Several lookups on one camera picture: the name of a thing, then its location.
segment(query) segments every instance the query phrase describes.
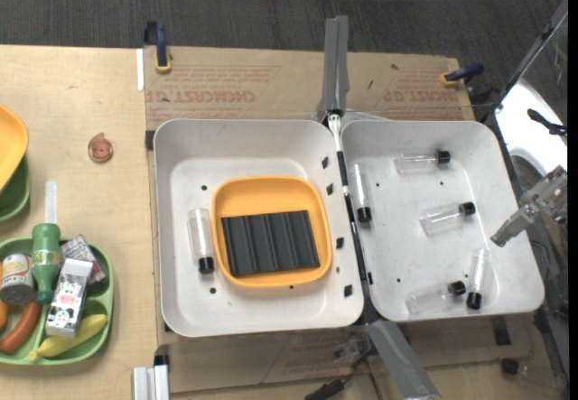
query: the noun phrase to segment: can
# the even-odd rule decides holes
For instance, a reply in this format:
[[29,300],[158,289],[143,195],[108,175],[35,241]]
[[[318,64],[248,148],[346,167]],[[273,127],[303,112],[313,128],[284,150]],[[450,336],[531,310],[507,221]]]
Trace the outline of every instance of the can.
[[31,263],[30,256],[20,253],[11,254],[2,262],[0,299],[8,305],[24,304],[34,298]]

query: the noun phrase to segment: banana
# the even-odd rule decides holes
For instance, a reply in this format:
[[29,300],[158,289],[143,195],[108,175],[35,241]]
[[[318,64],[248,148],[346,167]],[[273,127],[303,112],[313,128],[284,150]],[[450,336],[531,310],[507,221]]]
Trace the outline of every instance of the banana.
[[52,336],[44,340],[37,350],[31,350],[28,353],[30,360],[37,357],[55,357],[62,352],[66,352],[73,347],[78,346],[85,340],[89,340],[102,330],[107,324],[108,318],[104,314],[90,315],[83,318],[79,323],[79,331],[76,338],[64,338],[62,336]]

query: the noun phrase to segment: green bottle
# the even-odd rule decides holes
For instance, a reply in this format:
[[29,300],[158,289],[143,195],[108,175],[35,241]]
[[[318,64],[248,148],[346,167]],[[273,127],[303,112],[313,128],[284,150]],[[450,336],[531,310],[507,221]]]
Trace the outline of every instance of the green bottle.
[[33,228],[32,274],[38,284],[36,302],[48,305],[54,296],[54,285],[61,271],[61,230],[54,223]]

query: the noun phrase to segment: vial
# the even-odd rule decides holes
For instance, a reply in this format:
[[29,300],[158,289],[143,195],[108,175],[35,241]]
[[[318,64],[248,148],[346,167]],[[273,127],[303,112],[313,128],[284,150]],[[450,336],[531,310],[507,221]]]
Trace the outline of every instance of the vial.
[[407,152],[394,160],[399,173],[424,172],[435,169],[440,164],[447,164],[452,159],[449,151]]
[[455,298],[466,293],[463,281],[438,283],[412,291],[406,296],[406,307],[412,315],[431,310],[443,310],[455,303]]
[[504,377],[543,395],[560,395],[566,389],[564,374],[534,360],[504,358],[501,368]]
[[481,300],[487,287],[489,268],[489,250],[476,249],[471,258],[470,286],[466,304],[472,310],[481,308]]
[[189,240],[193,259],[196,259],[201,274],[210,274],[215,271],[215,246],[213,231],[210,226],[208,209],[193,209],[189,212],[188,220]]
[[463,220],[476,212],[473,202],[454,202],[428,209],[420,216],[420,223],[427,235],[433,235],[449,228],[459,227]]
[[366,169],[363,164],[353,164],[350,170],[348,182],[351,187],[351,200],[353,208],[357,214],[358,221],[361,223],[370,222],[371,216],[371,198],[369,185],[366,179]]

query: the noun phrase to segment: yellow clamp pad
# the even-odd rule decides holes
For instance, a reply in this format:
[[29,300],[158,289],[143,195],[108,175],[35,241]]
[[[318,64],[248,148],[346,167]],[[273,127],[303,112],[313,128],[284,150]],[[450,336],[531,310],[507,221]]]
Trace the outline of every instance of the yellow clamp pad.
[[440,74],[440,82],[442,83],[442,85],[444,87],[458,87],[458,84],[460,83],[459,80],[445,80],[445,76],[447,76],[449,73],[447,72],[443,72],[442,74]]
[[159,59],[156,56],[156,52],[153,54],[154,56],[154,70],[160,74],[164,74],[171,70],[171,55],[169,53],[166,54],[166,66],[159,65]]

